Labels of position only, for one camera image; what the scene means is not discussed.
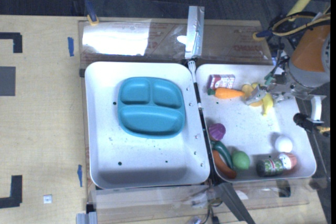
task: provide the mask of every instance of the green toy fruit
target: green toy fruit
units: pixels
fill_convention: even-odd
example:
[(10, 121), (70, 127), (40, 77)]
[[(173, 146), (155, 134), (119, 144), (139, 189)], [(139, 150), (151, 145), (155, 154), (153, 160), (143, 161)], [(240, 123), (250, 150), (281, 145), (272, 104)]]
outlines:
[(247, 170), (250, 166), (250, 158), (243, 151), (234, 151), (231, 155), (233, 165), (240, 170)]

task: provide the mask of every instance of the brown toy sausage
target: brown toy sausage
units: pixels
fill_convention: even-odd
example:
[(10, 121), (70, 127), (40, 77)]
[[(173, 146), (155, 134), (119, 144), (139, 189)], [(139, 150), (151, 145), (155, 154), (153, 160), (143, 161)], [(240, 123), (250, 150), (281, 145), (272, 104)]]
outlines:
[(218, 170), (220, 170), (224, 175), (230, 179), (235, 179), (237, 172), (230, 169), (221, 159), (220, 154), (216, 150), (212, 150), (212, 155), (214, 156), (214, 162)]

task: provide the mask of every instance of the small box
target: small box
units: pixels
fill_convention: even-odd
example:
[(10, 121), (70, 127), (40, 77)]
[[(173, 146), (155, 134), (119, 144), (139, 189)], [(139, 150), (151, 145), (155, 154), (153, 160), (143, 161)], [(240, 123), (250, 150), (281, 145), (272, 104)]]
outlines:
[(232, 88), (235, 81), (235, 76), (232, 74), (222, 75), (222, 74), (213, 74), (209, 76), (207, 88), (208, 89), (217, 89), (217, 88)]

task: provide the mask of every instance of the blue plate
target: blue plate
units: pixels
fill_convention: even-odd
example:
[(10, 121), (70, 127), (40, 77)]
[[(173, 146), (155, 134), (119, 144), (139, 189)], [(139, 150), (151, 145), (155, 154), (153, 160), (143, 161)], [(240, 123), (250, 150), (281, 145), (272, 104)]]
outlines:
[(182, 92), (169, 80), (128, 78), (118, 94), (118, 119), (120, 126), (135, 136), (174, 137), (185, 123)]

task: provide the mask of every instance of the white tray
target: white tray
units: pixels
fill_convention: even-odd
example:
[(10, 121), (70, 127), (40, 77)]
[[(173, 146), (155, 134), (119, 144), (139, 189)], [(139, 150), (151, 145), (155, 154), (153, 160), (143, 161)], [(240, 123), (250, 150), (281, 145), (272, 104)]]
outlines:
[[(174, 82), (182, 91), (185, 125), (167, 139), (136, 137), (118, 122), (118, 92), (130, 77)], [(100, 188), (200, 184), (210, 167), (191, 73), (175, 63), (95, 62), (85, 72), (90, 174)]]
[[(235, 179), (228, 179), (220, 171), (218, 175), (229, 182), (247, 182), (259, 180), (305, 178), (316, 171), (316, 160), (306, 131), (296, 126), (293, 116), (299, 112), (295, 99), (280, 102), (267, 116), (262, 115), (262, 107), (247, 106), (242, 97), (229, 100), (218, 99), (207, 94), (207, 81), (211, 74), (233, 74), (233, 89), (241, 90), (244, 84), (264, 83), (264, 76), (273, 66), (256, 65), (201, 65), (196, 71), (199, 94), (201, 97), (206, 125), (222, 123), (226, 134), (222, 142), (232, 153), (244, 151), (251, 160), (248, 170), (238, 171)], [(292, 153), (298, 159), (293, 170), (273, 177), (259, 177), (256, 162), (269, 156), (277, 157), (274, 144), (279, 135), (289, 137), (293, 142)]]

